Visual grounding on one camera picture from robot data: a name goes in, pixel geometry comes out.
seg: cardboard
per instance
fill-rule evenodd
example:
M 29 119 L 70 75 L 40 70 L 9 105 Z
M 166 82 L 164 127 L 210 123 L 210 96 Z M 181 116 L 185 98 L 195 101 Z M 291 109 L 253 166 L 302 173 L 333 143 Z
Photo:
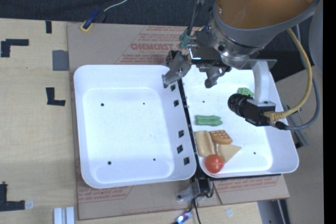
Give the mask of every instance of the cardboard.
M 77 119 L 73 75 L 83 65 L 159 65 L 169 50 L 177 50 L 184 27 L 94 24 L 83 33 L 81 23 L 68 23 L 68 51 L 73 135 L 77 174 L 79 219 L 185 210 L 186 202 L 177 202 L 175 193 L 188 187 L 189 180 L 120 188 L 93 189 L 80 175 Z M 218 206 L 248 201 L 289 197 L 282 175 L 214 181 L 211 198 L 198 206 Z

